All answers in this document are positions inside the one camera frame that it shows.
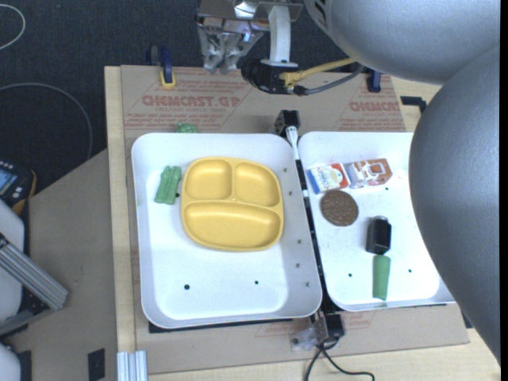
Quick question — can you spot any black cylinder on white bracket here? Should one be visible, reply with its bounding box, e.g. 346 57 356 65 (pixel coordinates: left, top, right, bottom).
240 5 299 95

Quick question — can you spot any white plastic tray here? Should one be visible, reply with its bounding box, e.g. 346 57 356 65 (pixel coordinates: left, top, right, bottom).
130 132 323 329
296 130 457 313

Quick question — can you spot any green cucumber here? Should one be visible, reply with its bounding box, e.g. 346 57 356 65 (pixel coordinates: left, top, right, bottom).
371 254 392 302

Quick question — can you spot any white and blue carton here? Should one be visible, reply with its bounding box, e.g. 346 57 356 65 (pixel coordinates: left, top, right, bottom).
306 163 352 195

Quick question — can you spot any green asparagus bunch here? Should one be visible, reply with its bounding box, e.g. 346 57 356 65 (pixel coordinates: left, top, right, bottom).
153 165 183 206

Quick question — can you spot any thin black and white rod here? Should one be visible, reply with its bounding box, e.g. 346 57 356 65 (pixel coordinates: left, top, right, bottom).
285 126 331 314

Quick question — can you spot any brown cardboard board red print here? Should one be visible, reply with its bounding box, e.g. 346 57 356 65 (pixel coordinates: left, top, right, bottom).
120 64 471 375

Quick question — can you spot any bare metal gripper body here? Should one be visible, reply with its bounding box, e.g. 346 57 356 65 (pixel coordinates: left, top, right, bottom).
196 0 305 39

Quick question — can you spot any brown round biscuit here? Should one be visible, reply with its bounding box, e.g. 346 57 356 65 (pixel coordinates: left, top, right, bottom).
320 189 360 228

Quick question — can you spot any yellow divided plate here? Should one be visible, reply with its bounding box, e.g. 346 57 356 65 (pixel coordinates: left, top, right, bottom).
180 156 286 252

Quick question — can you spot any brown and white carton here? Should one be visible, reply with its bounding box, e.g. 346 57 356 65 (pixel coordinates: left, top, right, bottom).
345 157 394 191

